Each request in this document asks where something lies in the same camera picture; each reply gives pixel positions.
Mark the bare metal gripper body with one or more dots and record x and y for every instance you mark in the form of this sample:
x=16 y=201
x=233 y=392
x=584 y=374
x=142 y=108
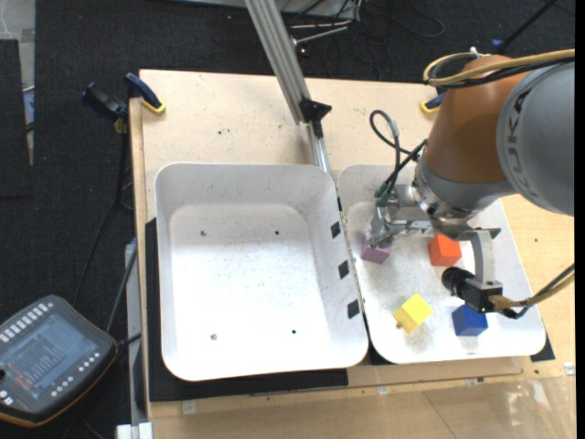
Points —
x=413 y=215

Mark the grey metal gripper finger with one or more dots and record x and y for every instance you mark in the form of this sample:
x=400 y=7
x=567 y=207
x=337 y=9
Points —
x=388 y=236
x=376 y=229

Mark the purple cube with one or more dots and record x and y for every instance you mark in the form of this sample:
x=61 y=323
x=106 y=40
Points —
x=377 y=255

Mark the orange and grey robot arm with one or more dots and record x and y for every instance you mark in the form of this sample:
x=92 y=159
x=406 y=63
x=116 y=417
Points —
x=484 y=121

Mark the orange cube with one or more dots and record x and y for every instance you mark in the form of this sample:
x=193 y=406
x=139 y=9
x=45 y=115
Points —
x=444 y=250

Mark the yellow cube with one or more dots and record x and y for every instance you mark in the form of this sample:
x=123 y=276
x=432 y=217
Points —
x=412 y=311

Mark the white plastic tray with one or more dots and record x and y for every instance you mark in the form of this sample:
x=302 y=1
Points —
x=256 y=281
x=411 y=345

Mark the blue cube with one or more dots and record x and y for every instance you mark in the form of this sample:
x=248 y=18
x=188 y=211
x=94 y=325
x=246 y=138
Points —
x=468 y=324

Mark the pale wood board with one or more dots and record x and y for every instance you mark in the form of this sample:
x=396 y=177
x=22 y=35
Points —
x=228 y=117

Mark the black cylinder on white bracket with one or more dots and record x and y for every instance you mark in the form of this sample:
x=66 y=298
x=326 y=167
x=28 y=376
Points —
x=477 y=291

